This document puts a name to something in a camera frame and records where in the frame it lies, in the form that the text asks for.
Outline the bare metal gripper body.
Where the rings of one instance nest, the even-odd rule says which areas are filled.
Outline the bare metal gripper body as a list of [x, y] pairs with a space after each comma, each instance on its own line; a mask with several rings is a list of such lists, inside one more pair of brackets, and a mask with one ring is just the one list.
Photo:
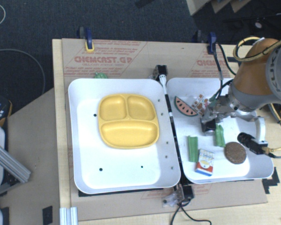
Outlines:
[[213, 112], [212, 120], [215, 120], [217, 113], [225, 113], [227, 117], [241, 118], [245, 121], [251, 121], [257, 116], [255, 110], [244, 106], [234, 96], [212, 97], [207, 109]]

